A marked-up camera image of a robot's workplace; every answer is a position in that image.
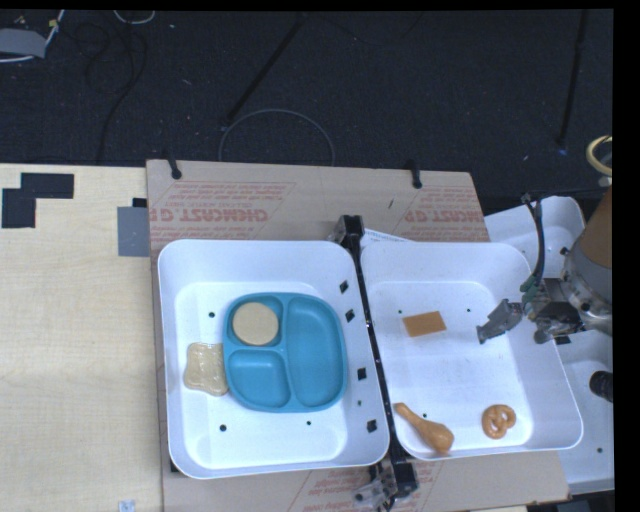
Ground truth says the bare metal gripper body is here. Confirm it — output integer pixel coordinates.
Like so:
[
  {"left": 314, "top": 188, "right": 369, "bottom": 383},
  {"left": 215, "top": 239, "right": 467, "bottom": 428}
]
[{"left": 529, "top": 272, "right": 614, "bottom": 346}]

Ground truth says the white plastic tray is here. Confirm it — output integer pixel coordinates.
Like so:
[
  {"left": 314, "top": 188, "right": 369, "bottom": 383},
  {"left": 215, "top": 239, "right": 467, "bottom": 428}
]
[
  {"left": 359, "top": 240, "right": 585, "bottom": 461},
  {"left": 156, "top": 238, "right": 392, "bottom": 481}
]

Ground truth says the orange cheese slice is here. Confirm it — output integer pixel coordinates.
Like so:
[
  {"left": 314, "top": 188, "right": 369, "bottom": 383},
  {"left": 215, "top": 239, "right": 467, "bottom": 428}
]
[{"left": 401, "top": 310, "right": 448, "bottom": 339}]

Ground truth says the brown toy pretzel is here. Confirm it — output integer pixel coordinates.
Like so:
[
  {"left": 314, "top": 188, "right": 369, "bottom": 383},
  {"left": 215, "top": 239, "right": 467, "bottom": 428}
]
[{"left": 480, "top": 403, "right": 518, "bottom": 441}]

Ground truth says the thin black rod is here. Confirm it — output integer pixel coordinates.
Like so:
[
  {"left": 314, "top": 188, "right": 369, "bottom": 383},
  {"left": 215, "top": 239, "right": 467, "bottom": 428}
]
[{"left": 344, "top": 233, "right": 404, "bottom": 467}]

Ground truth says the tan toy chicken drumstick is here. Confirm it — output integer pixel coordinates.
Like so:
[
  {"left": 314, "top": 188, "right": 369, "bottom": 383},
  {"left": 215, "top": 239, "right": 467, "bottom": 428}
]
[{"left": 392, "top": 401, "right": 456, "bottom": 456}]

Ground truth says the white paper sheet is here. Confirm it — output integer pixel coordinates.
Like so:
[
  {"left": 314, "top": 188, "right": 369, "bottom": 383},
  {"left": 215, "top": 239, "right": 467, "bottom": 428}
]
[{"left": 359, "top": 227, "right": 412, "bottom": 246}]

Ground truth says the blue divided plate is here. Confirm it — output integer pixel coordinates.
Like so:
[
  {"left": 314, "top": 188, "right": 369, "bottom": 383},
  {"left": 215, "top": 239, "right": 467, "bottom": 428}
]
[{"left": 221, "top": 291, "right": 349, "bottom": 414}]

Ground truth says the brown cardboard board, red print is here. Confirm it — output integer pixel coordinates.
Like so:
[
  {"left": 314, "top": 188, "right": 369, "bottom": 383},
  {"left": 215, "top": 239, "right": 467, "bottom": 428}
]
[{"left": 145, "top": 159, "right": 572, "bottom": 512}]

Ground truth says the round beige biscuit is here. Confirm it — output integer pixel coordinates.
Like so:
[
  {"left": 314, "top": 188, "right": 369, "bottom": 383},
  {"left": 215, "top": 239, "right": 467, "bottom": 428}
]
[{"left": 231, "top": 301, "right": 280, "bottom": 347}]

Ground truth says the beige toy bread slice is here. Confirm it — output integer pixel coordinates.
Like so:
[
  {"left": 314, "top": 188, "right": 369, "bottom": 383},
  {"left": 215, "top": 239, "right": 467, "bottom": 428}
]
[{"left": 182, "top": 341, "right": 231, "bottom": 398}]

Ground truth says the black cylinder on white bracket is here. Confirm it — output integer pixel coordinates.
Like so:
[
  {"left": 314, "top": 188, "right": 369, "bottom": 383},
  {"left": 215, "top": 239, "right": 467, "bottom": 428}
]
[{"left": 588, "top": 368, "right": 614, "bottom": 404}]

